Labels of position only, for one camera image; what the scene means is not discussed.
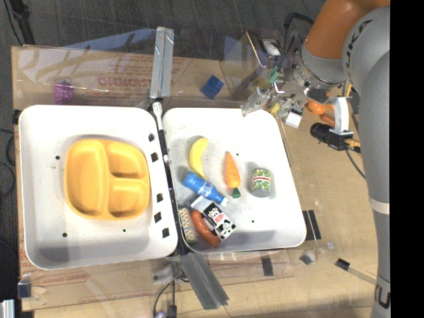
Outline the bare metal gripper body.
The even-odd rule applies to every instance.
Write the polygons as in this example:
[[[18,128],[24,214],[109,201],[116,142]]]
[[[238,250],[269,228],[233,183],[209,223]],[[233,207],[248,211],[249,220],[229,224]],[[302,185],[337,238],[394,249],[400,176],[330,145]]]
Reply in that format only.
[[[265,89],[265,95],[272,101],[299,97],[322,105],[331,105],[335,97],[329,92],[343,84],[343,69],[340,59],[320,58],[314,55],[296,55],[286,67],[277,71],[274,83]]]

